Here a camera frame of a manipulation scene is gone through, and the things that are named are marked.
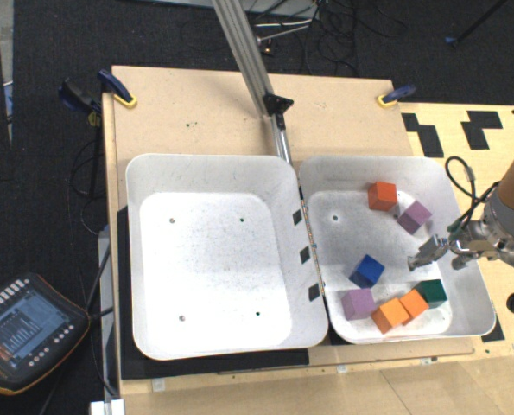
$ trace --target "block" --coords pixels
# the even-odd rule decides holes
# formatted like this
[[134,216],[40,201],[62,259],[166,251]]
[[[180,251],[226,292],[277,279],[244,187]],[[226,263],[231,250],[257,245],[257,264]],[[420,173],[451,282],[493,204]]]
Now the block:
[[393,183],[375,182],[368,188],[368,206],[370,209],[388,211],[397,203],[397,186]]
[[366,254],[349,279],[362,289],[371,288],[378,282],[384,269],[381,263]]
[[371,295],[371,289],[367,288],[348,291],[341,298],[341,304],[345,311],[345,318],[349,321],[368,318],[377,307]]
[[371,319],[376,323],[379,331],[386,334],[396,326],[408,321],[409,313],[404,308],[401,300],[392,298],[374,310],[371,313]]
[[447,301],[447,293],[441,280],[424,280],[414,286],[431,309],[441,306]]
[[409,319],[403,322],[404,325],[414,320],[417,316],[429,309],[429,304],[420,295],[416,289],[411,290],[409,293],[403,295],[401,298],[401,304],[404,306],[409,314]]
[[428,219],[431,213],[419,201],[414,201],[398,218],[399,225],[414,234]]

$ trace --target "black floor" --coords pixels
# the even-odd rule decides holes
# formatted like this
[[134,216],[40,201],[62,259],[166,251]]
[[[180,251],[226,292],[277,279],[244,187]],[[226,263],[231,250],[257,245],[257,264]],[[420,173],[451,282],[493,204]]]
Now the black floor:
[[[445,37],[464,32],[497,0],[335,1],[322,5],[321,22],[308,32],[278,39],[264,57],[270,72],[412,83],[407,101],[514,105],[514,0],[457,48]],[[235,60],[211,10],[152,3],[15,0],[14,39],[14,166],[0,165],[0,176],[12,174],[0,182],[0,280],[35,271],[83,304],[97,269],[97,237],[86,227],[105,225],[105,200],[86,205],[69,187],[74,156],[94,131],[59,101],[60,83],[73,77],[98,96],[96,73],[112,64],[235,70]],[[78,182],[86,188],[89,174]],[[53,379],[0,397],[0,414],[37,413]],[[102,395],[87,341],[48,413],[84,414]]]

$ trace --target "wooden table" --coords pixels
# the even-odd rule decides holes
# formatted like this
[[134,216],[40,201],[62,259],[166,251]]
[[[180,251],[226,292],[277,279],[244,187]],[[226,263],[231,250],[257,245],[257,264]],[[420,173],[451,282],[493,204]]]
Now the wooden table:
[[[274,147],[270,125],[257,117],[239,73],[143,67],[114,67],[112,72],[139,99],[133,110],[108,95],[103,99],[111,261],[117,301],[117,211],[127,203],[124,172],[134,156],[150,152],[267,155],[274,153]],[[385,110],[378,106],[376,97],[392,91],[388,80],[290,75],[270,78],[276,93],[295,100],[286,114],[295,169],[313,155],[422,155],[416,134],[404,128],[401,112],[415,113],[421,124],[437,127],[445,156],[463,156],[473,166],[480,192],[504,174],[514,157],[514,106],[399,104]],[[492,144],[487,152],[471,151],[467,146],[460,121],[467,121],[466,110],[471,109],[497,111],[503,122],[503,130],[487,132]],[[460,196],[457,199],[466,209],[469,200]],[[506,298],[514,292],[514,269],[502,262],[485,262],[481,267],[506,335],[503,342],[487,346],[480,337],[470,337],[331,346],[325,340],[309,349],[309,367],[166,378],[164,393],[153,393],[151,380],[120,380],[121,395],[128,413],[143,414],[159,413],[155,412],[157,406],[167,408],[162,413],[239,413],[239,404],[254,407],[254,413],[291,413],[291,409],[311,413],[317,408],[323,413],[347,413],[347,407],[364,410],[366,401],[369,409],[392,404],[393,413],[414,413],[405,407],[402,391],[398,392],[394,385],[408,381],[417,371],[432,374],[435,367],[446,367],[447,379],[455,375],[471,379],[468,388],[476,386],[478,393],[485,392],[472,377],[481,374],[486,365],[474,361],[488,357],[508,359],[514,370],[514,318],[505,308]],[[428,362],[424,359],[432,357],[439,364],[428,369],[420,367]],[[462,366],[462,361],[470,366]],[[508,369],[499,363],[496,367]],[[513,383],[507,375],[508,370],[504,373],[506,384]],[[451,384],[456,394],[462,393],[456,381],[445,384]],[[374,395],[379,393],[383,396],[378,399]],[[232,404],[232,398],[238,403]],[[482,410],[488,409],[485,401],[481,405]]]

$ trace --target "orange block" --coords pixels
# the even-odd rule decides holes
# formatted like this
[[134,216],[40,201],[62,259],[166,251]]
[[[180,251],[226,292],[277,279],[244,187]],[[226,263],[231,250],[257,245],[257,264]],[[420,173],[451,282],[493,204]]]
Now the orange block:
[[420,295],[420,292],[418,292],[416,289],[413,289],[408,294],[402,296],[401,304],[409,313],[409,319],[403,322],[403,324],[408,324],[417,316],[429,309],[428,302],[423,299],[422,295]]
[[386,334],[399,324],[407,321],[409,317],[409,313],[398,298],[393,298],[382,304],[371,314],[371,319],[376,323],[382,334]]
[[393,183],[375,182],[368,189],[368,206],[370,209],[388,211],[397,203],[397,186]]

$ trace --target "empty white tray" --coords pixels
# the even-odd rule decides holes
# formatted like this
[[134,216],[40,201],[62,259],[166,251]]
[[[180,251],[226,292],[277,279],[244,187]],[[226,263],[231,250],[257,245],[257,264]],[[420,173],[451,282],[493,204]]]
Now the empty white tray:
[[126,170],[133,335],[155,360],[307,348],[328,327],[298,182],[276,156]]
[[[438,163],[412,156],[317,156],[303,162],[300,180],[329,317],[342,338],[374,343],[483,335],[492,329],[495,314],[477,262],[455,271],[450,252],[436,263],[409,271],[407,257],[416,255],[433,234],[446,237],[447,226],[460,216],[453,188]],[[377,181],[397,185],[399,203],[389,212],[368,207],[368,188]],[[433,215],[410,235],[396,216],[414,200]],[[385,266],[371,289],[377,305],[401,297],[422,280],[436,278],[448,300],[385,335],[371,318],[347,321],[340,300],[358,288],[349,276],[366,254]]]

